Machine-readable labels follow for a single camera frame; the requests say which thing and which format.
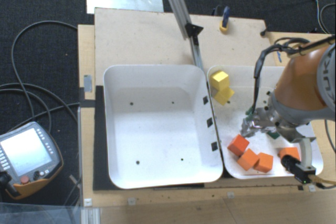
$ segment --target orange block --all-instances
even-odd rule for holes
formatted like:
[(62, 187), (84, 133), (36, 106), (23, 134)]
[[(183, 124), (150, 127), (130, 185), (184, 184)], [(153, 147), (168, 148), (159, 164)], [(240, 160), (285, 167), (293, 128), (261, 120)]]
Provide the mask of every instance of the orange block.
[(285, 155), (290, 155), (300, 161), (299, 151), (296, 147), (285, 147), (279, 152), (279, 157), (282, 159)]
[(260, 152), (258, 157), (259, 160), (254, 166), (254, 169), (263, 173), (270, 171), (273, 167), (273, 156)]
[(247, 148), (248, 142), (244, 137), (242, 137), (240, 134), (238, 134), (228, 145), (228, 149), (233, 152), (238, 157), (241, 156), (245, 149)]
[(259, 160), (259, 157), (257, 154), (255, 154), (252, 150), (249, 148), (245, 151), (245, 153), (238, 159), (237, 163), (245, 170), (249, 170), (251, 167), (253, 167), (257, 161)]

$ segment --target black tape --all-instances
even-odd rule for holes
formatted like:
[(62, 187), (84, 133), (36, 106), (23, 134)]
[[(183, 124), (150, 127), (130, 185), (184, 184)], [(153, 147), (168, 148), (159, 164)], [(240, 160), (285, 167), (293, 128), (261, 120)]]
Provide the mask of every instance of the black tape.
[(96, 101), (85, 99), (84, 87), (79, 88), (79, 103), (81, 108), (95, 108)]

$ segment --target black cable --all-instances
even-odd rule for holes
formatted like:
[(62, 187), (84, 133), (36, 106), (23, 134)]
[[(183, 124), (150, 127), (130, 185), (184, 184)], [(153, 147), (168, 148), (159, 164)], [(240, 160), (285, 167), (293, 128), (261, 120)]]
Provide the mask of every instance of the black cable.
[(331, 137), (330, 137), (327, 120), (324, 120), (324, 127), (325, 127), (325, 132), (327, 133), (329, 143), (332, 147), (332, 150), (336, 153), (336, 148), (335, 148), (334, 144), (332, 143), (332, 140), (331, 140)]
[(47, 106), (47, 104), (37, 95), (28, 92), (28, 91), (24, 91), (21, 89), (2, 89), (0, 90), (0, 93), (5, 93), (5, 92), (15, 92), (15, 93), (24, 93), (27, 94), (28, 96), (31, 95), (33, 98), (35, 98), (46, 110), (46, 113), (48, 114), (48, 119), (49, 119), (49, 133), (51, 132), (51, 114), (50, 114), (50, 110)]
[(32, 117), (33, 119), (35, 119), (35, 112), (34, 112), (34, 107), (32, 105), (32, 102), (30, 100), (30, 97), (26, 91), (26, 88), (24, 86), (24, 84), (22, 83), (22, 80), (17, 72), (17, 69), (16, 69), (16, 66), (15, 66), (15, 61), (14, 61), (14, 49), (15, 49), (15, 45), (17, 43), (17, 41), (20, 39), (20, 37), (23, 35), (23, 33), (25, 33), (26, 31), (36, 27), (36, 26), (39, 26), (39, 25), (43, 25), (43, 24), (58, 24), (58, 25), (62, 25), (62, 26), (66, 26), (66, 27), (69, 27), (71, 29), (75, 29), (77, 30), (77, 27), (76, 26), (73, 26), (73, 25), (70, 25), (70, 24), (67, 24), (67, 23), (63, 23), (63, 22), (59, 22), (59, 21), (56, 21), (56, 20), (45, 20), (45, 21), (41, 21), (41, 22), (36, 22), (36, 23), (33, 23), (31, 25), (28, 25), (27, 27), (25, 27), (23, 30), (21, 30), (21, 32), (15, 37), (14, 39), (14, 42), (12, 44), (12, 49), (11, 49), (11, 53), (10, 53), (10, 56), (11, 56), (11, 60), (12, 60), (12, 66), (13, 66), (13, 69), (14, 69), (14, 72), (15, 72), (15, 76), (24, 92), (24, 95), (28, 101), (28, 104), (29, 104), (29, 107), (30, 107), (30, 112), (32, 113)]
[(322, 184), (322, 183), (316, 183), (316, 186), (318, 187), (318, 188), (321, 188), (321, 189), (332, 189), (332, 188), (336, 188), (336, 186), (334, 185), (334, 186), (325, 186), (324, 184)]
[[(68, 107), (71, 107), (71, 106), (79, 106), (79, 104), (80, 104), (80, 103), (71, 103), (71, 104), (67, 104), (67, 106), (68, 106)], [(58, 106), (58, 107), (56, 107), (56, 108), (49, 109), (49, 111), (50, 111), (50, 112), (55, 112), (55, 111), (57, 111), (57, 110), (61, 110), (61, 109), (63, 109), (63, 108), (65, 108), (65, 107), (64, 107), (63, 105), (61, 105), (61, 106)], [(41, 117), (41, 116), (43, 116), (43, 115), (45, 115), (45, 114), (47, 114), (47, 111), (45, 111), (45, 112), (41, 112), (41, 113), (35, 115), (35, 117), (38, 118), (38, 117)], [(28, 118), (28, 119), (26, 119), (25, 121), (20, 122), (19, 124), (17, 124), (17, 125), (14, 126), (13, 128), (11, 128), (8, 132), (10, 132), (10, 131), (12, 131), (12, 130), (14, 130), (14, 129), (16, 129), (16, 128), (19, 128), (20, 126), (22, 126), (22, 125), (24, 125), (25, 123), (31, 121), (32, 119), (33, 119), (33, 117)]]
[(320, 11), (320, 23), (321, 23), (321, 28), (323, 29), (324, 28), (324, 32), (326, 32), (327, 34), (330, 34), (330, 31), (326, 28), (326, 25), (324, 24), (323, 22), (323, 17), (322, 17), (322, 14), (323, 14), (323, 11), (328, 8), (328, 7), (332, 7), (332, 6), (335, 6), (336, 3), (330, 3), (330, 4), (326, 4)]
[[(23, 83), (23, 85), (25, 87), (31, 87), (31, 88), (34, 88), (34, 89), (41, 90), (41, 91), (45, 92), (46, 94), (50, 95), (51, 97), (53, 97), (56, 101), (60, 102), (65, 107), (65, 109), (70, 113), (70, 115), (72, 116), (74, 121), (77, 123), (77, 118), (76, 118), (75, 114), (72, 112), (72, 110), (67, 106), (67, 104), (59, 96), (57, 96), (53, 92), (51, 92), (51, 91), (49, 91), (49, 90), (47, 90), (43, 87), (40, 87), (40, 86), (37, 86), (37, 85), (34, 85), (34, 84)], [(20, 84), (19, 83), (3, 84), (3, 85), (0, 86), (0, 89), (1, 88), (7, 88), (7, 87), (16, 87), (16, 86), (20, 86)]]

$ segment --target metal bracket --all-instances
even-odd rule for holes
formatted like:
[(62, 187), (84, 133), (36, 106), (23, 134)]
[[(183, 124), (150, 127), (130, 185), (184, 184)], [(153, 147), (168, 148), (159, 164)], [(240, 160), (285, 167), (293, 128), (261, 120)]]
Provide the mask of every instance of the metal bracket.
[(100, 209), (99, 208), (82, 209), (81, 224), (100, 224)]
[(204, 28), (202, 26), (193, 25), (191, 23), (187, 23), (185, 25), (185, 30), (187, 31), (188, 37), (193, 38), (194, 45), (199, 46), (198, 35), (202, 32)]

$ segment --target yellow block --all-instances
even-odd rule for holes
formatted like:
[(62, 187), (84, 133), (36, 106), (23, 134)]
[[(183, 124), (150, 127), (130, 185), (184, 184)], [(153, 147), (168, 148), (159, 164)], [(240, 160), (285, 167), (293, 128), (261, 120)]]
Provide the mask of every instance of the yellow block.
[(235, 91), (228, 87), (222, 91), (218, 91), (214, 98), (221, 105), (225, 105), (227, 101), (229, 101), (229, 99), (234, 95), (234, 93)]
[(223, 71), (217, 71), (210, 76), (210, 85), (217, 91), (222, 91), (230, 85), (229, 75)]

